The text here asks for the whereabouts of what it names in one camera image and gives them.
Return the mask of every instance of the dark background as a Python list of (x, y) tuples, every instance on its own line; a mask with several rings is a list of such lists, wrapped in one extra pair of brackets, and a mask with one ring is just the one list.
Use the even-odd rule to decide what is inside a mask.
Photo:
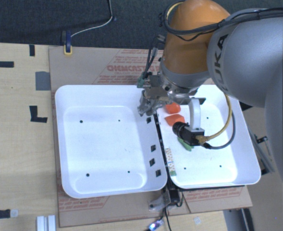
[[(82, 47), (148, 49), (158, 15), (175, 0), (111, 0), (117, 20), (73, 37)], [(283, 7), (283, 0), (213, 0), (229, 13)], [(78, 32), (108, 21), (107, 0), (0, 0), (0, 42), (60, 45), (63, 30)]]

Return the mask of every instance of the cardboard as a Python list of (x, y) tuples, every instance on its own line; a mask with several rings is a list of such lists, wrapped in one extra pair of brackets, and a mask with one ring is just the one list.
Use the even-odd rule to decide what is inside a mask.
[[(159, 69), (159, 58), (150, 71)], [(135, 85), (145, 69), (148, 50), (104, 49), (73, 47), (66, 56), (63, 47), (49, 47), (49, 67), (53, 129), (55, 141), (58, 208), (60, 227), (160, 217), (151, 212), (148, 203), (157, 199), (160, 191), (133, 193), (98, 198), (73, 199), (62, 188), (55, 110), (55, 92), (63, 85)], [(169, 210), (169, 215), (183, 215), (252, 206), (246, 186), (222, 189), (204, 189), (184, 192), (181, 207)]]

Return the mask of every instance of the tray hole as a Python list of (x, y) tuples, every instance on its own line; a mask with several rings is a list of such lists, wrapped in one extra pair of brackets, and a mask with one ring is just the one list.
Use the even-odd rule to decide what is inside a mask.
[(155, 164), (155, 159), (152, 158), (149, 162), (150, 162), (150, 167), (152, 167)]
[(160, 175), (161, 175), (160, 169), (159, 169), (159, 170), (156, 170), (156, 171), (155, 171), (155, 174), (156, 174), (156, 177), (160, 176)]

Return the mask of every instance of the empty white tray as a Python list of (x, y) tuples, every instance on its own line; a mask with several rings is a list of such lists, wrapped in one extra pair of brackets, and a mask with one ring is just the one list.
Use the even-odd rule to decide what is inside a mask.
[(62, 186), (73, 198), (154, 191), (167, 182), (153, 117), (136, 86), (72, 85), (55, 96)]
[[(206, 98), (201, 105), (201, 128), (205, 135), (218, 132), (225, 124), (228, 106), (224, 94), (215, 85), (201, 86), (195, 97)], [(160, 129), (172, 181), (184, 189), (249, 185), (259, 181), (261, 173), (239, 102), (231, 99), (236, 134), (231, 145), (219, 150), (195, 146), (186, 150), (164, 119), (165, 108), (157, 110)], [(188, 105), (180, 113), (189, 122)], [(226, 144), (232, 134), (232, 122), (220, 136), (210, 140), (212, 146)]]

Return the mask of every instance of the wooden table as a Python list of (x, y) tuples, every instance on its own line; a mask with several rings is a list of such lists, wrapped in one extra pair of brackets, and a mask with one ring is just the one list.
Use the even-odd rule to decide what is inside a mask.
[[(37, 91), (35, 72), (49, 72), (48, 46), (0, 43), (0, 210), (17, 209), (18, 217), (0, 219), (0, 231), (36, 230), (36, 217), (58, 219), (51, 93)], [(31, 122), (29, 106), (38, 106), (46, 123)], [(173, 231), (227, 231), (222, 211), (169, 217)], [(64, 231), (146, 230), (155, 219), (59, 228)], [(167, 231), (165, 223), (161, 231)]]

